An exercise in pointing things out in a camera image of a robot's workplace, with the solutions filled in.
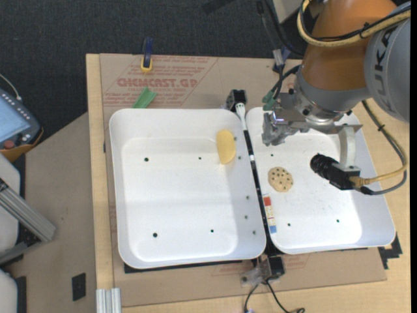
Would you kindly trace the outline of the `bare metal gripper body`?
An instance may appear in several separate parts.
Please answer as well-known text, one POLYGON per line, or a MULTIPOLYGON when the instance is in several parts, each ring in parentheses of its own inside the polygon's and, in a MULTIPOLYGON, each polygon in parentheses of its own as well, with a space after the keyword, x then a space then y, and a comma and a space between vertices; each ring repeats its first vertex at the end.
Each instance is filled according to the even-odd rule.
POLYGON ((273 133, 336 131, 335 122, 352 108, 348 92, 294 92, 279 95, 272 111, 273 133))

